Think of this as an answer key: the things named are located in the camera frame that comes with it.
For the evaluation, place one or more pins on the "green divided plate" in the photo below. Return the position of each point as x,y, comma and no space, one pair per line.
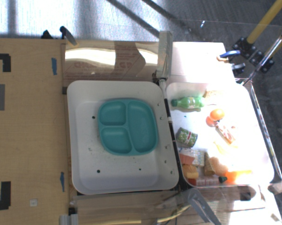
141,125

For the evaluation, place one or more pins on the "green plastic bottle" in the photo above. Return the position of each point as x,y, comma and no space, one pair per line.
190,102

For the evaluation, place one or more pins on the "green can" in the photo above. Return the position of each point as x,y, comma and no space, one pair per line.
186,137

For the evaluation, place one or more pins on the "pink ridged toy food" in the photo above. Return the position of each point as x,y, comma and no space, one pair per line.
186,159

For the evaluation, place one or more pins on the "red toy fruit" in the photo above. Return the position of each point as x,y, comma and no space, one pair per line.
210,122

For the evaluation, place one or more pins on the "white plastic tray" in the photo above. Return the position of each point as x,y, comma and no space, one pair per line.
84,149
248,149

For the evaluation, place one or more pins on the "tan bread slice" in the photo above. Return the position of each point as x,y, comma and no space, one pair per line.
212,94

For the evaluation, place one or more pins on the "orange toy fruit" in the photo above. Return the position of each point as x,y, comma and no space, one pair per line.
217,114

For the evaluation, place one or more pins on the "orange and yellow toy food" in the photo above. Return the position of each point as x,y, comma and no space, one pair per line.
190,171

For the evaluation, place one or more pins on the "yellow banana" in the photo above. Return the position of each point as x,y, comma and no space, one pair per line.
221,148

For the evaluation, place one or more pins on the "tan doughnut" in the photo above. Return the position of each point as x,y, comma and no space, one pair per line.
219,165

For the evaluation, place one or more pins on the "red and white packet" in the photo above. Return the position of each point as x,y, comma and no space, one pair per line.
204,181

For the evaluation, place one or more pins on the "orange carrot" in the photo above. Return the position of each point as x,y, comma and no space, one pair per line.
234,176

